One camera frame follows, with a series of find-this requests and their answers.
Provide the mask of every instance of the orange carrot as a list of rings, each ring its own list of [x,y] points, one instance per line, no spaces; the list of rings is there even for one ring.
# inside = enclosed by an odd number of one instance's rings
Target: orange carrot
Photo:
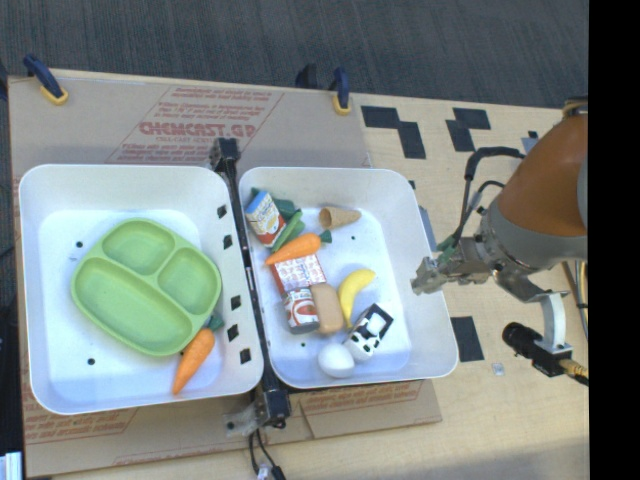
[[[207,327],[200,329],[182,352],[178,370],[173,380],[172,392],[177,395],[187,382],[195,375],[204,363],[216,343],[215,329],[222,325],[222,320],[214,317]]]
[[[271,254],[265,260],[265,265],[273,265],[281,261],[293,260],[295,258],[302,258],[303,256],[309,256],[320,249],[322,241],[320,236],[316,233],[304,233],[298,235],[290,242],[284,244],[280,249]]]

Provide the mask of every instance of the green plate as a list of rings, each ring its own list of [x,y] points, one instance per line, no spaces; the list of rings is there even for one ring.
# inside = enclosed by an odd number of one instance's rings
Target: green plate
[[[154,356],[182,350],[213,311],[218,267],[187,240],[148,219],[106,233],[71,279],[80,310],[123,343]]]

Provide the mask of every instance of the banana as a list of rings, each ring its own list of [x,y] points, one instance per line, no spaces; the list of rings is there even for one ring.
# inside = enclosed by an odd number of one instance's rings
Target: banana
[[[351,325],[351,313],[356,295],[376,277],[376,273],[368,268],[359,268],[345,277],[338,287],[338,299],[340,308],[347,322]]]

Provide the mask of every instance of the small box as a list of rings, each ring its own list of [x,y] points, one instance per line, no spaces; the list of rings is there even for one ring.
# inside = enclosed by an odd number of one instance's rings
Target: small box
[[[327,282],[322,265],[315,254],[274,263],[271,265],[271,273],[281,294]]]

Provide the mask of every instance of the egg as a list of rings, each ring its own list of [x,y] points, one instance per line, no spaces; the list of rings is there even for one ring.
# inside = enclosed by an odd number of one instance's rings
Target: egg
[[[350,377],[355,368],[355,361],[351,352],[342,343],[329,343],[318,354],[320,369],[338,379]]]

